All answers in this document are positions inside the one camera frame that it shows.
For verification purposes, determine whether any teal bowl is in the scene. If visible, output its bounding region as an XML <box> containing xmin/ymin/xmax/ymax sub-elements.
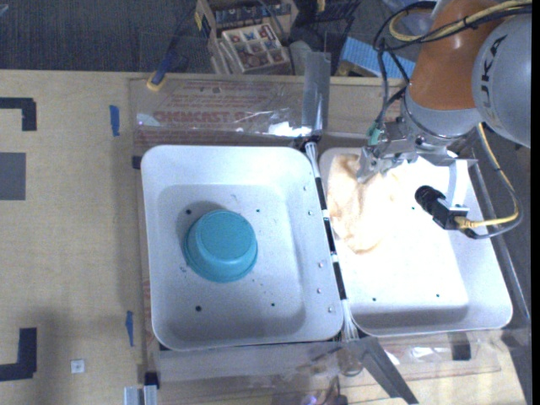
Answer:
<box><xmin>181</xmin><ymin>208</ymin><xmax>260</xmax><ymax>284</ymax></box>

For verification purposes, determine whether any black cylinder on white bracket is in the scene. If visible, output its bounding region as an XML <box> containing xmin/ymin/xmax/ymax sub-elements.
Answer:
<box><xmin>414</xmin><ymin>154</ymin><xmax>479</xmax><ymax>230</ymax></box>

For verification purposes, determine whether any pale yellow cloth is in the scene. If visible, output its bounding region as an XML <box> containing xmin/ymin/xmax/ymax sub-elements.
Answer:
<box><xmin>326</xmin><ymin>151</ymin><xmax>423</xmax><ymax>256</ymax></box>

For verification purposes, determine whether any white plastic tray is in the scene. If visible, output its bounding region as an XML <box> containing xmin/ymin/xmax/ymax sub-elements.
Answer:
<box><xmin>139</xmin><ymin>143</ymin><xmax>345</xmax><ymax>352</ymax></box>
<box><xmin>317</xmin><ymin>147</ymin><xmax>515</xmax><ymax>338</ymax></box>

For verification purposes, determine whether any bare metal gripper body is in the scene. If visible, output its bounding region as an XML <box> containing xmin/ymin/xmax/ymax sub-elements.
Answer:
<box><xmin>370</xmin><ymin>117</ymin><xmax>455</xmax><ymax>164</ymax></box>

